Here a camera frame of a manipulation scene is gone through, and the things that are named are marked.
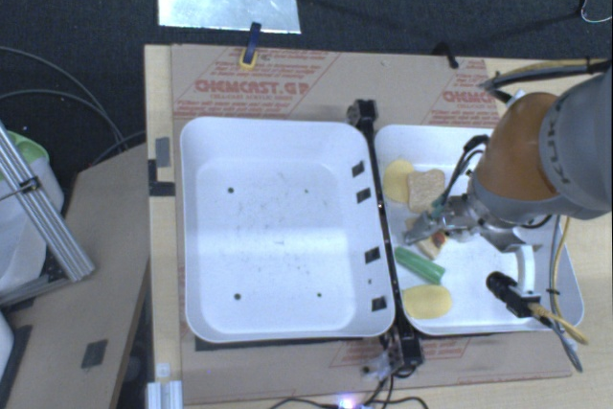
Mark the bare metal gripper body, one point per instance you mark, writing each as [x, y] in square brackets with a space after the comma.
[460, 220]

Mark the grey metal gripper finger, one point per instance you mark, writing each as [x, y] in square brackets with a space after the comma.
[417, 231]

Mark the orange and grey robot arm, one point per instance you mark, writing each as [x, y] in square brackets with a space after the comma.
[565, 148]

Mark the pizza slice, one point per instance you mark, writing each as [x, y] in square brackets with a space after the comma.
[431, 249]

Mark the thin black rod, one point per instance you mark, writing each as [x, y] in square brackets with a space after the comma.
[385, 225]

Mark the green celery stick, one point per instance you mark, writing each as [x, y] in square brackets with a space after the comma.
[419, 265]

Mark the tan bread slice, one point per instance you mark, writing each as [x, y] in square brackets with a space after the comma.
[425, 189]

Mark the white plastic tray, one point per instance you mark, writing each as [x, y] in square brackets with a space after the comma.
[479, 282]
[287, 230]

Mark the brown cardboard board red print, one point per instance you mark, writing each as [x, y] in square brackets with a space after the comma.
[306, 81]

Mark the black cylinder on white bracket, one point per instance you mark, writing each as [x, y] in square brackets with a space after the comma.
[508, 293]

